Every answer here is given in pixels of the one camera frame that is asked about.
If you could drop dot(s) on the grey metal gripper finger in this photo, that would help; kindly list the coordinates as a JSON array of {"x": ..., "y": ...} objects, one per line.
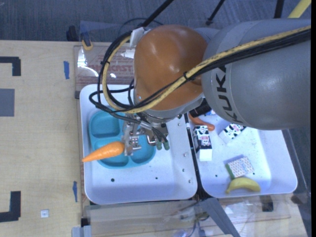
[
  {"x": 137, "y": 143},
  {"x": 128, "y": 150}
]

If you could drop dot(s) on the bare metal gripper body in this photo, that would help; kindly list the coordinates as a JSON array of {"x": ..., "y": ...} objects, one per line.
[{"x": 138, "y": 130}]

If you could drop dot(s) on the orange carrot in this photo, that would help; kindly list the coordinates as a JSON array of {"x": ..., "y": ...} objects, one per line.
[{"x": 106, "y": 152}]

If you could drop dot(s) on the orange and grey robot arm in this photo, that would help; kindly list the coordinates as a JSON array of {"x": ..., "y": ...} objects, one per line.
[{"x": 259, "y": 88}]

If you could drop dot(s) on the blue divided plate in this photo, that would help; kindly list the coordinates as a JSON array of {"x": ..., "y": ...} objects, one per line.
[{"x": 105, "y": 127}]

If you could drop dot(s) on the white plastic tray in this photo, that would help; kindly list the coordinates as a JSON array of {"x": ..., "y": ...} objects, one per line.
[
  {"x": 269, "y": 162},
  {"x": 148, "y": 181}
]

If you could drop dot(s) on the cow print carton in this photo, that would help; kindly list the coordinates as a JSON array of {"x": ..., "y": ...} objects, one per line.
[
  {"x": 203, "y": 142},
  {"x": 232, "y": 132}
]

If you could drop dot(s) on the orange sausage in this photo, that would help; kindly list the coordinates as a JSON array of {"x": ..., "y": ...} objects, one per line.
[{"x": 206, "y": 125}]

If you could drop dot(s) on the patterned packet with green edge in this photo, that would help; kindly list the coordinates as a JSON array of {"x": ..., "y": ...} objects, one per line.
[{"x": 240, "y": 167}]

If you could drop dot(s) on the yellow banana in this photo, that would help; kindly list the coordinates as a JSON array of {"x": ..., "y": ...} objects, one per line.
[{"x": 244, "y": 184}]

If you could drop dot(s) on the black cylinder on white bracket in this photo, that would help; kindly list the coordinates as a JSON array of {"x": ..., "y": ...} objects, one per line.
[{"x": 201, "y": 108}]

